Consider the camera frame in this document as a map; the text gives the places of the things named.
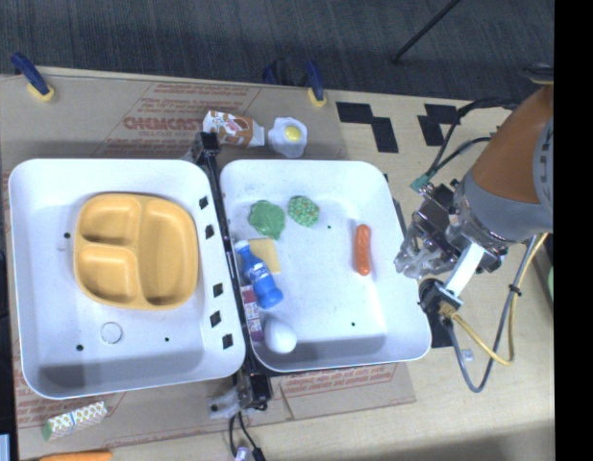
yellow clamp tip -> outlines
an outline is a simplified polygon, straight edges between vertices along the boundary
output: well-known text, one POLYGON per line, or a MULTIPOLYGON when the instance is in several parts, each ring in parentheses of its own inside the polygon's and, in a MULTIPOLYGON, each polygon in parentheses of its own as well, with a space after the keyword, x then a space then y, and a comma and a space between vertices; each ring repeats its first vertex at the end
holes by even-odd
POLYGON ((313 89, 311 87, 309 87, 309 89, 307 90, 307 95, 314 106, 321 108, 322 106, 324 106, 326 104, 326 95, 324 95, 324 99, 319 101, 315 97, 315 94, 313 93, 313 89))
POLYGON ((31 92, 31 94, 33 96, 37 97, 41 102, 47 103, 55 95, 55 89, 53 87, 51 87, 50 85, 46 85, 46 86, 48 87, 48 92, 46 94, 41 94, 39 92, 39 90, 37 90, 31 84, 27 84, 27 90, 29 90, 29 92, 31 92))

blue bottle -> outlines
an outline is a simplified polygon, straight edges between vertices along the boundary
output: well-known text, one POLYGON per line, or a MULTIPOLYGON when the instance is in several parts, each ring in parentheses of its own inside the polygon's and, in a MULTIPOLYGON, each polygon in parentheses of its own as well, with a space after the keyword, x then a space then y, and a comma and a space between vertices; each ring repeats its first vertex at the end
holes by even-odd
POLYGON ((238 241, 235 250, 242 258, 242 275, 254 286, 259 306, 268 309, 280 303, 284 299, 284 294, 277 288, 266 263, 251 252, 249 241, 238 241))

yellow cable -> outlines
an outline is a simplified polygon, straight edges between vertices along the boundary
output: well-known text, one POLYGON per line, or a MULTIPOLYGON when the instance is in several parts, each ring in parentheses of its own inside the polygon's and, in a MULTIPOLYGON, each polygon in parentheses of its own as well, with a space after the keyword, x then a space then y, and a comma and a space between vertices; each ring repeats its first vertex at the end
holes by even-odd
MULTIPOLYGON (((523 276, 525 275, 527 268, 531 264, 531 261, 533 260, 535 253, 537 253, 537 250, 544 243, 544 240, 547 236, 548 234, 541 234, 535 240, 535 243, 531 248, 531 252, 528 255, 526 255, 525 264, 523 266, 521 274, 518 276, 516 280, 514 288, 520 288, 520 283, 522 281, 523 276)), ((516 303, 518 302, 518 293, 516 292, 516 290, 513 289, 512 292, 514 292, 514 295, 512 296, 511 302, 509 304, 509 316, 507 319, 507 347, 509 353, 508 359, 504 359, 497 353, 492 351, 490 347, 488 347, 483 342, 480 336, 462 319, 462 317, 458 314, 457 310, 454 309, 449 303, 442 302, 439 305, 439 314, 445 316, 446 318, 450 318, 453 321, 456 321, 459 325, 461 325, 462 328, 467 332, 467 334, 471 336, 471 338, 480 346, 480 348, 484 352, 486 352, 486 354, 488 354, 488 356, 490 356, 490 358, 492 358, 496 362, 499 362, 502 365, 509 366, 512 364, 514 360, 514 314, 516 310, 516 303)))

white egg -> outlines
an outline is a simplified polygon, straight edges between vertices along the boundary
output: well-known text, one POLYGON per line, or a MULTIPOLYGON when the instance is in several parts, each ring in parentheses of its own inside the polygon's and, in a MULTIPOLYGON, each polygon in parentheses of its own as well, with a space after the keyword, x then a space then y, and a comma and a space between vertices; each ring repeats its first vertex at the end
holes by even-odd
POLYGON ((296 348, 296 332, 277 318, 268 318, 264 324, 264 341, 274 353, 290 353, 296 348))

cardboard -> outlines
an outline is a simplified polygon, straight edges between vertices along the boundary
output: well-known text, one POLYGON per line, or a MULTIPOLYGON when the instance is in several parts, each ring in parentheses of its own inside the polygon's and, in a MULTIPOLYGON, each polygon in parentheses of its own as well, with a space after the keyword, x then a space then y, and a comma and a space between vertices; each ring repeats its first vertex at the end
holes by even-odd
MULTIPOLYGON (((0 75, 0 137, 3 184, 29 158, 182 158, 209 109, 246 115, 265 129, 275 117, 302 118, 309 129, 303 158, 342 159, 346 148, 332 108, 314 106, 304 89, 235 85, 213 81, 109 74, 39 67, 55 89, 49 102, 27 91, 22 76, 0 75)), ((220 166, 235 158, 283 158, 265 148, 225 146, 220 166)), ((6 233, 9 203, 4 189, 6 233)), ((7 238, 10 279, 12 243, 7 238)), ((110 449, 224 431, 228 419, 212 420, 207 398, 232 387, 225 379, 79 398, 38 396, 22 375, 16 299, 10 288, 18 450, 21 460, 56 452, 110 449), (103 401, 99 425, 47 443, 46 421, 103 401)), ((403 363, 273 377, 274 397, 264 412, 246 412, 250 425, 268 425, 415 401, 403 363)))

